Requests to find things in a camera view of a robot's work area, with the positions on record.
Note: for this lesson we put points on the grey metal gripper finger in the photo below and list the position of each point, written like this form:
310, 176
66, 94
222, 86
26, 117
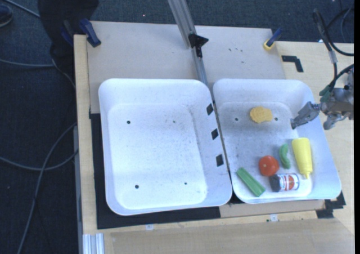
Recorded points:
332, 122
305, 115

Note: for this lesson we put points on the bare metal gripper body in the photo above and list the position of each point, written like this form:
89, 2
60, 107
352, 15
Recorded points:
341, 103

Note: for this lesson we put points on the yellow squeeze bottle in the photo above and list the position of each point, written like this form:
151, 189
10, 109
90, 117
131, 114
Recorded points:
302, 154

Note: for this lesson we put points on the yellow biscuit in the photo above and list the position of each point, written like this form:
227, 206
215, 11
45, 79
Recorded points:
261, 114

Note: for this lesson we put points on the green pea pod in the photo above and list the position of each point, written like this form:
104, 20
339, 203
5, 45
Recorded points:
285, 157

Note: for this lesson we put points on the white plastic tray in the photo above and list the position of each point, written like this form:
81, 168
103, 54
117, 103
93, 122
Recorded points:
253, 140
157, 151

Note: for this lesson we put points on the red tomato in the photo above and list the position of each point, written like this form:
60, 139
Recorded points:
268, 165

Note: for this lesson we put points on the small can with red label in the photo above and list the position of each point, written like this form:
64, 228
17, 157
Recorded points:
287, 182

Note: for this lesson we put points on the green celery stick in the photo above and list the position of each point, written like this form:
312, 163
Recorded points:
250, 182

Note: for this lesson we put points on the pale wood board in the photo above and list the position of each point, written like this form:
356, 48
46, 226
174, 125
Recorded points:
146, 55

